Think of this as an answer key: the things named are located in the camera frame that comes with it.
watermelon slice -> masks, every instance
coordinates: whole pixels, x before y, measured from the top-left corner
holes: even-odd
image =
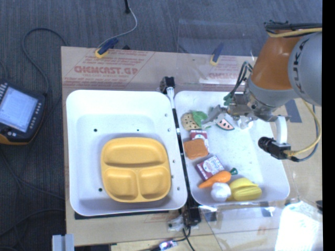
[[[217,122],[216,124],[224,130],[234,129],[234,127],[225,118],[223,118],[221,121]]]

blue clip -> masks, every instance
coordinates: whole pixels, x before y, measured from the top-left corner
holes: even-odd
[[[95,56],[101,59],[107,55],[108,49],[113,48],[118,43],[118,41],[119,40],[116,37],[109,39],[100,49],[95,51]]]
[[[218,65],[219,57],[221,54],[222,49],[224,48],[224,44],[220,43],[217,48],[213,51],[212,56],[210,57],[210,64],[213,66]]]

orange carrot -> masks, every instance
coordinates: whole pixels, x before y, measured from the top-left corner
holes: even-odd
[[[230,181],[231,175],[237,175],[236,168],[233,168],[231,171],[220,171],[215,175],[211,176],[210,178],[206,179],[203,183],[199,184],[198,188],[209,188],[216,182],[228,182]]]

yellow divided plate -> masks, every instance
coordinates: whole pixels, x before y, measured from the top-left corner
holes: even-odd
[[[168,154],[151,138],[117,138],[101,152],[102,179],[108,195],[119,202],[149,202],[171,187]]]

display screen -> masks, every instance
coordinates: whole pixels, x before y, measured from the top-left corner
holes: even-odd
[[[0,122],[22,132],[27,132],[38,99],[12,87],[0,104]]]

